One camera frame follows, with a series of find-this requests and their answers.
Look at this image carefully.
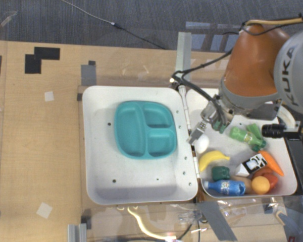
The green plastic bottle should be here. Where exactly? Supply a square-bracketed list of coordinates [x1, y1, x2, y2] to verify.
[229, 124, 267, 152]

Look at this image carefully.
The orange carrot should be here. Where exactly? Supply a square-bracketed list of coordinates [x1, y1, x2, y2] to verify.
[258, 150, 285, 177]

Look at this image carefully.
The black and white carton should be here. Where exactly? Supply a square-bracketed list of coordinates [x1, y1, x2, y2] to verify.
[235, 153, 268, 177]

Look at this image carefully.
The white egg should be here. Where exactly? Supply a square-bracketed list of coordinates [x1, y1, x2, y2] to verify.
[195, 134, 210, 154]

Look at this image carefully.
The tan bread roll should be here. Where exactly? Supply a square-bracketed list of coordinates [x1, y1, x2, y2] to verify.
[231, 175, 254, 194]

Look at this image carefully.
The yellow banana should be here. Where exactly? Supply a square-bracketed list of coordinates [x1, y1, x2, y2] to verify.
[198, 150, 231, 172]

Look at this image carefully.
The white plastic tray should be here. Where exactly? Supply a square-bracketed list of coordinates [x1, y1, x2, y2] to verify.
[185, 87, 298, 199]
[82, 85, 199, 206]

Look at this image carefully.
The black cylinder on white bracket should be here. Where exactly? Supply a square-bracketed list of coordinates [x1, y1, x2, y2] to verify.
[261, 104, 301, 139]

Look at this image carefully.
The red pepper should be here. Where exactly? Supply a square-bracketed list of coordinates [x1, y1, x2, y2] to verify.
[252, 166, 279, 190]

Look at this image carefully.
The teal divided plate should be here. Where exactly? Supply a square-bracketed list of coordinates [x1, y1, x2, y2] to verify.
[114, 100, 178, 160]

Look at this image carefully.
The orange ball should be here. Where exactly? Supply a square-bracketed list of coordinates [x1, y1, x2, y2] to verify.
[251, 175, 271, 195]

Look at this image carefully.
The dark green pepper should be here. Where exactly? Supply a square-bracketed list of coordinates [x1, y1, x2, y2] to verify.
[211, 165, 231, 182]

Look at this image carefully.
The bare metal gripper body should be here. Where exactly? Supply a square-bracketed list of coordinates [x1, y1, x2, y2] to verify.
[200, 100, 233, 130]

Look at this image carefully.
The blue bottle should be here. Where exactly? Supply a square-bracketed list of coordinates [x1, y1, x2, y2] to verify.
[203, 179, 246, 197]

